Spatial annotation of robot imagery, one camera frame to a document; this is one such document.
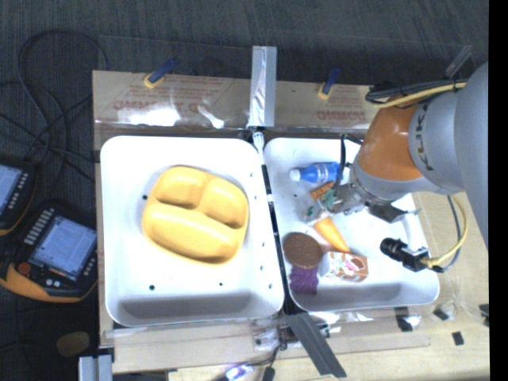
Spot black cylinder on white bracket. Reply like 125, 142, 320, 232
379, 212, 431, 273

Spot brown and white carton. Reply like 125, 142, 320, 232
320, 250, 369, 283

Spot white plastic tray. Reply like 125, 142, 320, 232
263, 137, 441, 314
99, 134, 286, 328

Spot blue bottle with white cap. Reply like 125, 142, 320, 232
289, 161, 344, 184

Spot brown cardboard board red print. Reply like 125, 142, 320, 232
91, 69, 490, 375

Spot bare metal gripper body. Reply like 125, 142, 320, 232
325, 182, 421, 224

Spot yellow divided plate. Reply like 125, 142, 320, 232
140, 165, 251, 265

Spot orange carrot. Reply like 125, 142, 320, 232
313, 216, 352, 254

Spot brown round biscuit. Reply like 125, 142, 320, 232
282, 231, 324, 269

